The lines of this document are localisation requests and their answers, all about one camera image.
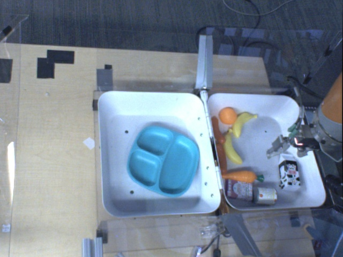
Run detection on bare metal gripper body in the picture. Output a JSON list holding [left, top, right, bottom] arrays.
[[290, 124, 323, 158]]

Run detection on cow print milk carton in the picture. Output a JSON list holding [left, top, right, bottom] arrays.
[[278, 159, 302, 190]]

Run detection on white plastic tray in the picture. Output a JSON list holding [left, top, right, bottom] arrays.
[[207, 93, 327, 211], [97, 90, 222, 219]]

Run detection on yellow banana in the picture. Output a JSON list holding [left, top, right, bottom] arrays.
[[231, 111, 259, 139], [222, 128, 244, 166]]

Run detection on orange carrot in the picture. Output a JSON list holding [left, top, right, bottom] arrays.
[[221, 170, 265, 184]]

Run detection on grey can with orange label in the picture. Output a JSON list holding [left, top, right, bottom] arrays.
[[252, 186, 278, 206]]

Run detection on red-brown sausage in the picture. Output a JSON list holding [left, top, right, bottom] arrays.
[[211, 116, 229, 175]]

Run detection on purple packet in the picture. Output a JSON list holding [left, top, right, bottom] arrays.
[[224, 178, 254, 202]]

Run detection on orange toy orange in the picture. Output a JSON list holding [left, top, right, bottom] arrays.
[[218, 107, 238, 125]]

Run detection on blue divided plate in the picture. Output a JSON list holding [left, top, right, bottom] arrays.
[[126, 125, 201, 198]]

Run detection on pale wood board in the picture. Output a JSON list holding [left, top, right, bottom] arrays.
[[0, 43, 316, 257]]

